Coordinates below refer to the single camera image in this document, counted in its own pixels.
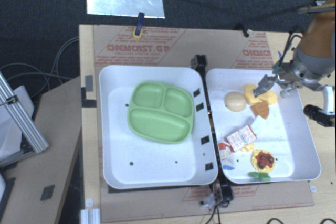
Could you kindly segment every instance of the black cable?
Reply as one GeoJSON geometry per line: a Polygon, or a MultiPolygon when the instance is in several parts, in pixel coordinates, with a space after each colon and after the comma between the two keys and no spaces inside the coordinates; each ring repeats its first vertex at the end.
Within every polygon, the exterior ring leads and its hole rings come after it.
{"type": "Polygon", "coordinates": [[[215,206],[215,208],[214,208],[214,210],[213,210],[213,212],[212,212],[212,214],[211,214],[209,220],[206,222],[206,224],[209,224],[210,221],[212,220],[212,218],[214,217],[214,214],[215,214],[215,212],[216,212],[216,208],[217,208],[217,206],[215,206]]]}
{"type": "Polygon", "coordinates": [[[284,48],[284,52],[282,53],[281,58],[279,60],[279,66],[281,66],[281,64],[282,64],[282,62],[283,62],[283,60],[285,58],[285,55],[286,55],[287,51],[289,50],[289,48],[292,45],[293,39],[296,38],[296,37],[299,37],[299,38],[302,39],[302,37],[300,35],[294,34],[294,32],[290,32],[289,33],[289,37],[287,39],[287,42],[286,42],[286,45],[285,45],[285,48],[284,48]]]}
{"type": "Polygon", "coordinates": [[[284,224],[284,223],[283,223],[280,219],[278,219],[278,218],[271,218],[271,219],[267,222],[267,224],[270,224],[273,220],[279,222],[280,224],[284,224]]]}
{"type": "Polygon", "coordinates": [[[320,222],[320,224],[324,224],[326,221],[331,221],[332,223],[336,224],[336,221],[333,220],[333,219],[331,219],[331,218],[325,218],[325,219],[323,219],[323,220],[320,222]]]}
{"type": "MultiPolygon", "coordinates": [[[[64,52],[64,50],[70,45],[70,44],[73,44],[75,42],[77,42],[79,40],[78,37],[73,37],[73,38],[70,38],[67,42],[65,42],[61,48],[58,50],[57,54],[56,54],[56,57],[54,59],[54,63],[52,64],[52,68],[51,68],[51,71],[50,71],[50,74],[53,74],[54,72],[56,72],[56,75],[59,76],[59,73],[58,73],[58,61],[59,61],[59,58],[61,56],[61,54],[64,52]]],[[[40,94],[43,89],[46,87],[47,84],[44,84],[43,87],[37,92],[35,93],[33,97],[37,96],[38,94],[40,94]]]]}
{"type": "Polygon", "coordinates": [[[59,58],[61,57],[62,53],[71,45],[71,44],[74,44],[76,42],[79,41],[79,38],[78,37],[74,37],[70,40],[68,40],[66,43],[64,43],[64,45],[60,48],[60,50],[58,51],[57,53],[57,56],[55,58],[55,62],[54,62],[54,66],[55,66],[55,72],[56,72],[56,75],[59,76],[59,72],[58,72],[58,62],[59,62],[59,58]]]}
{"type": "Polygon", "coordinates": [[[221,207],[221,208],[227,208],[230,204],[230,201],[226,202],[226,203],[220,203],[218,206],[221,207]]]}
{"type": "MultiPolygon", "coordinates": [[[[29,65],[27,63],[23,63],[23,62],[16,62],[16,63],[10,63],[8,65],[4,65],[2,67],[0,67],[0,71],[3,70],[3,69],[6,69],[8,67],[12,67],[12,66],[24,66],[24,67],[29,67],[29,68],[32,68],[34,70],[36,70],[37,72],[43,74],[43,72],[41,70],[39,70],[37,67],[34,67],[32,65],[29,65]]],[[[48,86],[48,90],[50,90],[50,83],[49,83],[49,80],[46,76],[43,76],[44,79],[46,80],[46,85],[48,86]]]]}
{"type": "Polygon", "coordinates": [[[7,79],[7,81],[15,79],[17,77],[21,77],[21,76],[38,76],[38,75],[46,76],[46,77],[52,77],[52,78],[61,78],[61,79],[66,79],[66,80],[71,80],[72,79],[72,78],[58,76],[58,75],[54,75],[54,74],[48,74],[48,73],[28,72],[28,73],[21,73],[21,74],[12,76],[9,79],[7,79]]]}
{"type": "Polygon", "coordinates": [[[216,206],[216,210],[217,210],[217,216],[218,216],[218,224],[221,224],[221,223],[220,223],[220,222],[221,222],[221,221],[220,221],[220,220],[221,220],[221,219],[220,219],[221,217],[220,217],[220,214],[219,214],[218,206],[216,206]]]}

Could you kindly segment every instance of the green plate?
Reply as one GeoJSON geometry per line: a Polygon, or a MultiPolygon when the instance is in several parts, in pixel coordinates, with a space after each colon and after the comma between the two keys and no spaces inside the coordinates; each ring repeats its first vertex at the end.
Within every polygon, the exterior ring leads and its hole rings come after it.
{"type": "Polygon", "coordinates": [[[194,102],[190,94],[179,87],[145,81],[132,93],[127,122],[141,137],[177,144],[186,140],[192,131],[194,102]]]}

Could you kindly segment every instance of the yellow clip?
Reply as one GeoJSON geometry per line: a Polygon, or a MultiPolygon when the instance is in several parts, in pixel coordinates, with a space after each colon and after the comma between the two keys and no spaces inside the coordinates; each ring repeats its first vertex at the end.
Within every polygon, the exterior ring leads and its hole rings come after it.
{"type": "Polygon", "coordinates": [[[140,39],[140,38],[142,37],[142,32],[143,32],[143,30],[142,30],[142,29],[140,30],[140,33],[139,33],[138,36],[135,34],[135,31],[136,31],[136,30],[137,30],[137,29],[135,28],[134,31],[133,31],[133,38],[135,38],[135,39],[140,39]]]}

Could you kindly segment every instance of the wooden table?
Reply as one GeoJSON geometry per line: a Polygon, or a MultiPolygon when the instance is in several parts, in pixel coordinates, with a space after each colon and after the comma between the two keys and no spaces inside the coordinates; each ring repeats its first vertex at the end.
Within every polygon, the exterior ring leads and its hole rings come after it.
{"type": "MultiPolygon", "coordinates": [[[[278,59],[278,51],[283,51],[287,41],[287,33],[266,33],[267,41],[273,60],[278,59]]],[[[95,53],[92,45],[93,28],[91,26],[80,27],[80,58],[81,58],[81,87],[85,87],[87,80],[92,79],[86,74],[95,73],[95,53]]],[[[285,62],[292,54],[286,56],[285,62]]],[[[331,78],[325,78],[322,84],[334,84],[335,73],[331,78]]],[[[86,99],[96,99],[96,86],[86,92],[86,99]]],[[[300,89],[302,105],[313,104],[323,106],[321,92],[312,92],[308,89],[300,89]]],[[[99,159],[97,141],[97,112],[87,106],[82,108],[82,133],[83,133],[83,163],[84,163],[84,188],[85,209],[100,208],[100,182],[99,182],[99,159]]],[[[336,171],[335,171],[335,128],[325,128],[314,121],[309,121],[309,127],[320,158],[322,172],[318,179],[310,182],[316,188],[313,193],[314,206],[248,211],[238,213],[221,214],[222,223],[267,223],[270,218],[279,218],[283,223],[320,223],[324,218],[336,219],[336,171]]],[[[121,223],[205,223],[209,215],[177,217],[152,220],[138,220],[121,223]]],[[[215,216],[211,223],[218,223],[215,216]]]]}

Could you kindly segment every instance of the white tray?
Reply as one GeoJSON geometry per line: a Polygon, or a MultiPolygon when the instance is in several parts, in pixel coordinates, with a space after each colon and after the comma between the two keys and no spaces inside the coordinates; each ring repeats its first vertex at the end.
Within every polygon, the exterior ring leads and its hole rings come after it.
{"type": "MultiPolygon", "coordinates": [[[[251,124],[255,118],[250,105],[241,112],[232,112],[224,104],[224,97],[232,91],[244,94],[246,84],[257,85],[269,70],[212,69],[206,76],[217,140],[232,134],[241,127],[251,124]]],[[[308,127],[307,118],[298,91],[280,97],[280,86],[272,90],[278,103],[269,106],[267,127],[258,135],[255,149],[263,149],[276,158],[274,170],[269,174],[271,182],[312,180],[321,173],[321,165],[308,127]]],[[[237,184],[262,183],[250,177],[256,172],[251,164],[251,152],[233,153],[235,169],[224,170],[226,177],[237,184]]]]}
{"type": "Polygon", "coordinates": [[[99,76],[103,173],[117,189],[206,185],[218,174],[203,84],[190,68],[108,66],[99,76]],[[187,140],[163,144],[132,133],[127,124],[128,107],[134,88],[152,80],[180,87],[193,97],[194,126],[187,140]],[[194,97],[194,91],[200,94],[194,97]],[[208,136],[208,142],[201,139],[208,136]]]}

